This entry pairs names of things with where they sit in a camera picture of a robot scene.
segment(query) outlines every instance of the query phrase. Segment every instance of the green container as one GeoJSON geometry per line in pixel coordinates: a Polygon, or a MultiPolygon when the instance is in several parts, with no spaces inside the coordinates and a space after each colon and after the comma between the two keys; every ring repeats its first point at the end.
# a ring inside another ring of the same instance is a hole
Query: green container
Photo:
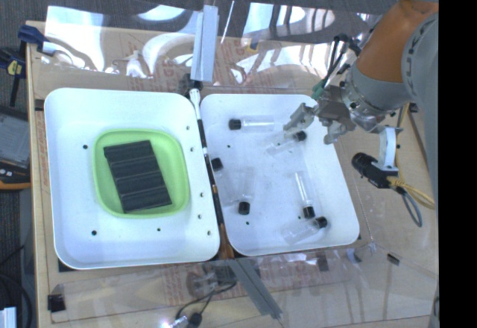
{"type": "Polygon", "coordinates": [[[161,130],[117,129],[102,133],[93,147],[93,177],[96,194],[102,207],[122,218],[150,218],[173,215],[189,202],[190,188],[186,161],[180,143],[161,130]],[[159,164],[172,204],[125,213],[116,185],[104,156],[104,148],[111,145],[149,140],[159,164]]]}

